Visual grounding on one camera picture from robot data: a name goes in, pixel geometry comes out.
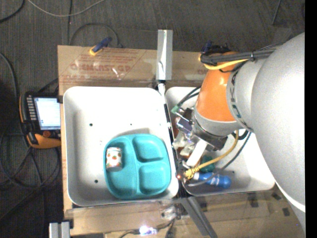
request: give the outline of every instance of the blue clamp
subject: blue clamp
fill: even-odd
[[[90,54],[92,54],[93,56],[95,56],[96,54],[98,54],[99,52],[101,52],[101,50],[105,47],[108,47],[110,41],[112,41],[111,37],[107,37],[105,39],[103,39],[101,42],[99,42],[97,45],[93,46],[91,49],[89,49]]]
[[[206,54],[211,49],[212,42],[207,41],[207,43],[202,47],[201,54]]]

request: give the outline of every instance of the metal bracket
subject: metal bracket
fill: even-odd
[[[172,79],[173,31],[158,30],[157,80]]]
[[[70,238],[69,222],[50,223],[49,234],[50,238]]]
[[[180,198],[176,200],[181,203],[189,216],[192,218],[202,236],[209,236],[210,238],[217,238],[216,232],[213,230],[210,222],[200,208],[199,203],[195,197]]]

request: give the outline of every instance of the cable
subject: cable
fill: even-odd
[[[246,140],[243,142],[242,146],[240,147],[239,151],[236,153],[236,155],[226,164],[224,165],[222,168],[220,168],[217,172],[215,172],[212,176],[210,176],[208,179],[204,180],[204,181],[200,181],[200,182],[196,182],[196,183],[190,183],[187,186],[189,187],[195,187],[195,186],[199,186],[202,185],[208,181],[210,181],[212,178],[214,178],[215,176],[217,176],[218,174],[220,174],[223,170],[225,170],[232,162],[235,161],[235,159],[240,155],[240,153],[242,152],[243,148],[245,147],[245,145],[247,144],[250,136],[251,136],[251,132],[248,133],[248,136],[246,138]]]
[[[239,140],[243,140],[243,139],[245,139],[246,138],[246,136],[248,135],[248,130],[246,129],[245,131],[244,131],[244,133],[241,135],[241,136],[239,136]]]
[[[200,61],[202,63],[205,63],[207,65],[216,66],[218,62],[233,62],[233,64],[242,62],[245,60],[254,60],[254,59],[260,59],[260,58],[267,58],[269,55],[271,55],[275,49],[269,49],[269,50],[258,50],[253,52],[243,52],[243,53],[237,53],[232,55],[226,55],[226,56],[216,56],[216,57],[210,57],[202,54],[200,56]],[[219,66],[229,66],[231,64],[222,64]]]
[[[17,170],[14,172],[13,175],[10,175],[4,168],[3,164],[2,164],[2,160],[0,158],[0,168],[2,169],[3,173],[5,174],[7,180],[9,180],[12,184],[16,185],[16,186],[19,186],[19,187],[22,187],[22,188],[26,188],[26,189],[35,189],[35,188],[38,188],[39,186],[40,187],[45,187],[49,184],[46,184],[47,181],[49,181],[49,179],[54,175],[54,173],[56,172],[57,169],[60,170],[60,159],[59,159],[59,151],[57,148],[55,148],[55,152],[56,152],[56,155],[57,155],[57,161],[56,161],[56,165],[55,165],[55,168],[53,170],[53,172],[44,180],[44,182],[41,182],[41,185],[29,185],[29,184],[25,184],[21,181],[19,181],[15,176],[20,172],[20,170],[22,169],[22,165],[25,163],[25,160],[27,159],[28,156],[31,156],[31,158],[33,159],[33,163],[34,163],[34,166],[35,166],[35,170],[39,176],[39,180],[41,181],[41,176],[39,175],[40,172],[39,172],[39,168],[34,160],[34,156],[33,156],[33,152],[32,150],[34,150],[34,148],[32,147],[29,147],[28,150],[27,150],[27,153],[25,155],[25,157],[23,158],[23,161],[20,163],[19,167],[17,168]]]
[[[155,229],[157,231],[161,230],[161,229],[164,229],[164,228],[167,228],[169,226],[169,229],[167,230],[167,233],[170,232],[171,228],[173,227],[174,225],[174,222],[175,222],[175,218],[172,219],[170,222],[168,222],[167,224],[161,224],[161,225],[158,225]],[[139,229],[134,229],[134,230],[129,230],[125,233],[123,233],[121,236],[119,236],[118,238],[123,238],[125,237],[126,235],[128,234],[133,234],[133,235],[139,235],[140,234],[140,230]]]
[[[215,162],[218,162],[219,160],[222,160],[224,157],[226,157],[229,153],[232,152],[232,150],[236,147],[237,143],[238,143],[238,140],[239,140],[239,131],[236,131],[236,136],[235,136],[235,139],[234,139],[234,142],[232,144],[232,146],[224,153],[222,154],[221,156],[215,158],[215,159],[212,159],[210,161],[207,161],[197,167],[194,167],[194,168],[191,168],[191,169],[188,169],[186,172],[185,172],[185,177],[187,179],[191,179],[193,178],[194,176],[194,173],[198,172],[200,169],[212,164],[212,163],[215,163]]]
[[[104,24],[104,23],[88,23],[88,24],[84,24],[84,25],[80,26],[80,27],[73,33],[73,35],[71,36],[71,38],[69,39],[68,45],[71,46],[71,45],[72,45],[72,42],[73,42],[73,39],[74,39],[74,37],[76,36],[76,34],[77,34],[80,30],[82,30],[84,27],[87,27],[87,26],[103,26],[103,27],[107,28],[107,29],[110,30],[110,31],[113,33],[113,35],[115,36],[115,38],[116,38],[116,40],[117,40],[116,46],[118,47],[118,46],[120,45],[120,43],[119,43],[119,38],[118,38],[117,33],[116,33],[111,27],[107,26],[107,25]]]
[[[43,86],[39,91],[37,91],[38,93],[42,93],[44,92],[46,89],[49,88],[50,85],[56,83],[58,81],[58,78],[53,79],[51,82],[47,83],[45,86]]]
[[[4,54],[0,53],[0,57],[2,57],[2,59],[4,60],[4,62],[6,63],[7,67],[10,70],[10,73],[11,73],[11,76],[12,76],[12,80],[13,80],[14,98],[15,98],[14,101],[15,101],[15,104],[18,105],[18,103],[19,103],[19,99],[18,99],[19,93],[18,93],[18,89],[17,89],[16,76],[15,76],[14,70],[13,70],[9,60],[4,56]]]
[[[20,9],[23,7],[24,5],[24,0],[21,0],[21,3],[18,7],[18,9],[16,9],[13,13],[11,13],[9,16],[6,16],[4,18],[0,18],[0,23],[6,21],[7,19],[13,17],[16,13],[18,13],[20,11]]]
[[[27,194],[24,198],[22,198],[18,203],[15,204],[15,206],[13,206],[12,208],[10,208],[6,213],[4,213],[1,217],[0,217],[0,224],[3,223],[2,220],[7,217],[9,214],[11,214],[12,212],[14,212],[14,210],[16,210],[18,207],[20,207],[22,205],[23,202],[26,202],[27,200],[29,200],[32,196],[36,195],[39,192],[42,192],[43,189],[49,185],[51,185],[58,177],[59,173],[60,173],[60,157],[59,157],[59,150],[57,148],[55,148],[55,152],[57,154],[57,162],[56,162],[56,166],[53,170],[53,172],[44,180],[41,182],[40,185],[34,187],[31,192],[29,194]],[[56,176],[53,178],[53,180],[51,180],[49,183],[46,183],[52,176],[53,174],[56,172],[56,170],[58,169],[58,172],[56,173]]]
[[[99,3],[105,1],[105,0],[100,0],[94,4],[92,4],[91,6],[87,7],[86,9],[82,10],[82,11],[79,11],[79,12],[76,12],[76,13],[71,13],[71,14],[67,14],[67,15],[58,15],[58,14],[53,14],[53,13],[50,13],[42,8],[40,8],[39,6],[37,6],[35,3],[33,3],[31,0],[27,0],[28,2],[30,2],[33,6],[35,6],[37,9],[41,10],[42,12],[45,12],[46,14],[48,15],[51,15],[51,16],[55,16],[55,17],[70,17],[70,16],[75,16],[75,15],[79,15],[87,10],[89,10],[90,8],[94,7],[95,5],[98,5]]]
[[[220,64],[220,65],[209,65],[209,64],[205,63],[205,67],[207,69],[210,69],[210,70],[217,70],[217,69],[221,70],[221,69],[226,68],[228,66],[235,65],[235,64],[238,64],[238,63],[242,63],[242,62],[245,62],[245,61],[247,61],[247,59],[229,61],[229,62]]]
[[[208,166],[208,165],[210,165],[212,163],[215,163],[215,162],[218,162],[219,160],[222,160],[224,157],[226,157],[229,153],[232,152],[232,150],[236,147],[236,145],[238,143],[238,140],[239,140],[239,132],[236,131],[236,136],[234,138],[234,142],[233,142],[232,146],[230,147],[230,149],[228,151],[226,151],[224,154],[222,154],[221,156],[219,156],[219,157],[217,157],[215,159],[212,159],[210,161],[207,161],[207,162],[199,165],[197,168],[198,169],[202,169],[202,168],[204,168],[204,167],[206,167],[206,166]]]
[[[179,108],[186,102],[188,101],[190,98],[197,96],[199,93],[195,93],[198,89],[200,89],[201,86],[195,87],[193,90],[191,90],[188,94],[185,95],[185,97],[183,99],[181,99],[172,109],[171,112],[173,114],[176,114],[179,110]]]

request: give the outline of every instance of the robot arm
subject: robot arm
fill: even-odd
[[[304,62],[305,33],[265,56],[242,60],[238,69],[208,71],[193,111],[193,133],[210,141],[240,128],[253,132],[306,232]]]

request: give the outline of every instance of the blue object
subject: blue object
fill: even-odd
[[[209,172],[209,173],[196,172],[194,174],[193,179],[207,180],[212,175],[213,175],[213,172]],[[211,180],[207,181],[206,184],[222,187],[222,188],[229,188],[231,186],[231,178],[229,176],[216,175]]]
[[[212,156],[208,156],[208,155],[205,154],[202,157],[202,160],[200,161],[200,164],[206,163],[206,162],[211,161],[211,160],[212,160]],[[212,172],[214,169],[215,169],[215,165],[214,165],[214,163],[211,163],[208,166],[205,166],[205,167],[201,168],[200,172],[208,173],[208,172]]]
[[[106,149],[122,149],[122,170],[106,170]],[[171,181],[165,143],[151,134],[131,134],[112,139],[104,149],[104,171],[110,193],[123,200],[149,198],[164,192]]]
[[[210,48],[211,48],[212,42],[211,41],[207,41],[207,43],[202,47],[201,53],[205,54],[207,53]]]
[[[94,53],[96,53],[97,51],[99,51],[100,49],[102,49],[103,47],[107,47],[110,43],[110,41],[112,41],[112,38],[111,37],[107,37],[105,39],[103,39],[101,42],[99,42],[97,45],[95,45],[93,48],[92,48],[92,51]]]

